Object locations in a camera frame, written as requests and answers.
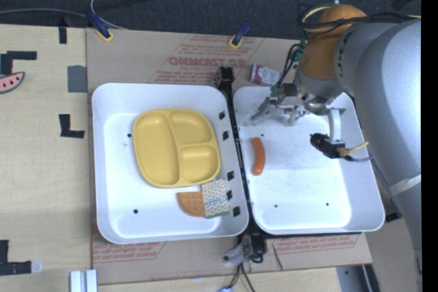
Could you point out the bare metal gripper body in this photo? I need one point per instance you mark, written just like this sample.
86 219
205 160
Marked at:
291 95

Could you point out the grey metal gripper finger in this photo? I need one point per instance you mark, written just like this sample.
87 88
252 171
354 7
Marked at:
263 110
293 114

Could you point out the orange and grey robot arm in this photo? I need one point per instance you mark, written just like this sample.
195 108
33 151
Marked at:
380 78

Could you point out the red and white carton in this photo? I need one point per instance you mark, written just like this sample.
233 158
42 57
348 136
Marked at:
265 74

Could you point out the orange toy sausage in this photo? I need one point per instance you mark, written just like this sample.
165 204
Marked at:
259 155

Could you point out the white plastic tray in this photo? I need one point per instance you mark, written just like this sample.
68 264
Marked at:
308 188
119 181

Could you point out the white patterned carton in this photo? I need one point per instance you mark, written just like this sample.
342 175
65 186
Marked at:
215 198

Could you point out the yellow divided plate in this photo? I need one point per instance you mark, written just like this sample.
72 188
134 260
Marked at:
161 147

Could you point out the orange-brown toy waffle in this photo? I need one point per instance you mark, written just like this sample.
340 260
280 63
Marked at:
191 203

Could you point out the brown cardboard board red print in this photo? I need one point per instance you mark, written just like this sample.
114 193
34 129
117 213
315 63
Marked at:
137 58

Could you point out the pink watermelon slice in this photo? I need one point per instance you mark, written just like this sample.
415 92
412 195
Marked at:
10 81

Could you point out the black cylinder on white bracket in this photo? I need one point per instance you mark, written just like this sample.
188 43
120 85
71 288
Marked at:
326 145

